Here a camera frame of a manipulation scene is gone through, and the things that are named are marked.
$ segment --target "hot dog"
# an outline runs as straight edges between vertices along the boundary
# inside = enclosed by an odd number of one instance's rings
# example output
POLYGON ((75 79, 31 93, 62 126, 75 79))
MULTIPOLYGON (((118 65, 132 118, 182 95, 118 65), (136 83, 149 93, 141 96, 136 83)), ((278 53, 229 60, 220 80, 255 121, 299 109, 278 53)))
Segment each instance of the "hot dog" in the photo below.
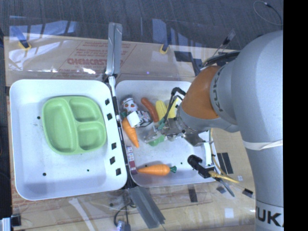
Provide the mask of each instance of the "hot dog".
POLYGON ((158 122, 159 117, 158 117, 158 113, 155 109, 155 106, 147 98, 141 98, 141 103, 148 109, 153 121, 158 122))

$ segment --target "bin hole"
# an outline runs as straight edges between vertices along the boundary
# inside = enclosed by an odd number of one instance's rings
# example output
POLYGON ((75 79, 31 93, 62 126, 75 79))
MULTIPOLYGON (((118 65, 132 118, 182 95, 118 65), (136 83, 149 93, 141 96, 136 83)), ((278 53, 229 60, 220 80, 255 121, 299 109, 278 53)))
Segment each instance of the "bin hole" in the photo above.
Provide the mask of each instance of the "bin hole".
POLYGON ((115 170, 115 175, 120 175, 121 174, 121 169, 120 168, 117 168, 116 170, 115 170))
POLYGON ((110 120, 110 119, 112 119, 112 114, 107 114, 107 119, 108 119, 108 121, 110 120))
POLYGON ((112 158, 110 158, 110 159, 109 159, 110 164, 112 165, 112 164, 115 162, 115 160, 116 160, 116 159, 115 159, 115 157, 114 157, 114 156, 113 156, 112 158))

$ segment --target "green object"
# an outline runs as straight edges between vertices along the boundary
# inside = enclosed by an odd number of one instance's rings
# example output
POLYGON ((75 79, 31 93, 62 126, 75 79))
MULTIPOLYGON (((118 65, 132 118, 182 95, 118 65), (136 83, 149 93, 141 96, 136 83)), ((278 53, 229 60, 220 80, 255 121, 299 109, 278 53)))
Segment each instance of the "green object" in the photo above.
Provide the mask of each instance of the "green object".
POLYGON ((170 167, 170 171, 172 173, 175 173, 177 171, 177 167, 176 166, 170 167))
POLYGON ((161 135, 159 138, 157 138, 154 141, 149 142, 150 146, 157 146, 160 142, 164 142, 165 141, 165 136, 161 135))
POLYGON ((59 154, 90 152, 106 143, 101 109, 88 97, 49 99, 42 108, 42 121, 48 145, 59 154))

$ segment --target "white band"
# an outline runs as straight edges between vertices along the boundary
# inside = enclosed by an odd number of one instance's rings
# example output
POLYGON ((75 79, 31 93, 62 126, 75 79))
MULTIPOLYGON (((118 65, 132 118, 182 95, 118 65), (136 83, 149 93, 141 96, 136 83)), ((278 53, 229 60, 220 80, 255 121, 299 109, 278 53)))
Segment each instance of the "white band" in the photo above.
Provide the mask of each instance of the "white band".
POLYGON ((261 151, 263 149, 277 147, 283 145, 283 139, 275 142, 246 142, 243 141, 245 148, 255 151, 261 151))

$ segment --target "carrot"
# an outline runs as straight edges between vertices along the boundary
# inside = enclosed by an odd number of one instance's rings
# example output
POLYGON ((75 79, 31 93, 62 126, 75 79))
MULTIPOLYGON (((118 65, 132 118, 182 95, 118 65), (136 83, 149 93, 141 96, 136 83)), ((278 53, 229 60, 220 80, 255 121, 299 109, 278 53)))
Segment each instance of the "carrot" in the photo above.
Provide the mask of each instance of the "carrot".
POLYGON ((147 98, 141 98, 141 103, 148 109, 153 121, 159 122, 159 117, 155 106, 147 98))
POLYGON ((137 170, 139 173, 149 174, 149 175, 159 175, 165 176, 170 171, 175 173, 177 171, 177 167, 169 167, 166 164, 156 164, 148 167, 143 167, 137 170))
POLYGON ((133 142, 133 144, 138 148, 139 142, 137 137, 137 132, 135 128, 132 128, 127 120, 127 117, 125 117, 122 120, 122 128, 126 132, 127 136, 129 137, 130 141, 133 142))

